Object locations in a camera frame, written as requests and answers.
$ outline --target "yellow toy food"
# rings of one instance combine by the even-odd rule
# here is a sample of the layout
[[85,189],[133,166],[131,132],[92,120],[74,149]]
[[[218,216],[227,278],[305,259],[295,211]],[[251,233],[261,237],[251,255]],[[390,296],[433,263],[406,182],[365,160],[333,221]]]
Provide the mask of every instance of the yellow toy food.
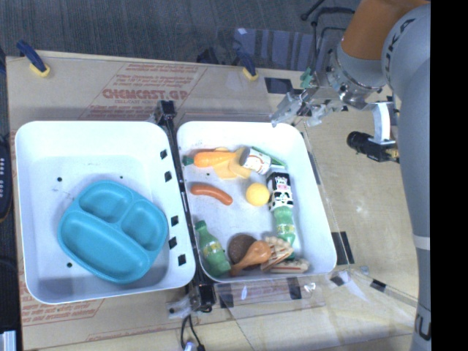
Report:
[[254,183],[251,184],[246,191],[246,199],[247,201],[256,206],[260,207],[268,203],[268,199],[270,197],[270,192],[268,188],[264,184]]

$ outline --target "blue plate compartment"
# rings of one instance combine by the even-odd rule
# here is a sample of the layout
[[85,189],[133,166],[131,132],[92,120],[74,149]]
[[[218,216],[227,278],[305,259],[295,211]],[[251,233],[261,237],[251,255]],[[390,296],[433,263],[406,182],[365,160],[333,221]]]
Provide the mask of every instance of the blue plate compartment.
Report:
[[98,181],[68,207],[58,243],[75,262],[117,284],[142,278],[167,238],[164,213],[132,189]]

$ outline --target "blue divided plate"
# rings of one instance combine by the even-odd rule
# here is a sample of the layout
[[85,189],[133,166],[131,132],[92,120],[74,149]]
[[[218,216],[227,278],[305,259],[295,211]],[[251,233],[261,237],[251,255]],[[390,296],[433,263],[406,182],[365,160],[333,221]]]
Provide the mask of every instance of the blue divided plate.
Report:
[[98,181],[68,207],[58,242],[75,262],[118,284],[143,277],[167,237],[167,220],[153,203],[114,181]]

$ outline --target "toy carrot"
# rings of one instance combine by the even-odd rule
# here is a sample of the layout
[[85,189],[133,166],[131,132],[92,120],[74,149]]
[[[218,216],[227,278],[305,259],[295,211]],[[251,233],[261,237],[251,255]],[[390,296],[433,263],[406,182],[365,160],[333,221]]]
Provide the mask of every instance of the toy carrot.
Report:
[[235,152],[229,151],[203,151],[195,154],[193,158],[184,156],[184,165],[194,164],[196,167],[211,167],[220,162],[227,161],[235,157]]

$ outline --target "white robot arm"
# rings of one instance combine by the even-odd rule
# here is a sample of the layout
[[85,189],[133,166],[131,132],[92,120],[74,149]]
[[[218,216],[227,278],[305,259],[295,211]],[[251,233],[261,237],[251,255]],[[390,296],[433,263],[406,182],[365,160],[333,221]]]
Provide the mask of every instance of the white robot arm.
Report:
[[341,110],[340,105],[371,110],[374,137],[350,135],[348,144],[356,144],[357,139],[361,144],[364,139],[385,148],[395,143],[390,138],[388,112],[382,104],[366,103],[366,99],[387,84],[401,100],[396,144],[419,270],[412,351],[431,349],[430,31],[430,0],[363,0],[326,72],[313,72],[302,94],[287,94],[271,116],[275,126],[307,110],[312,116],[306,123],[313,126],[331,111]]

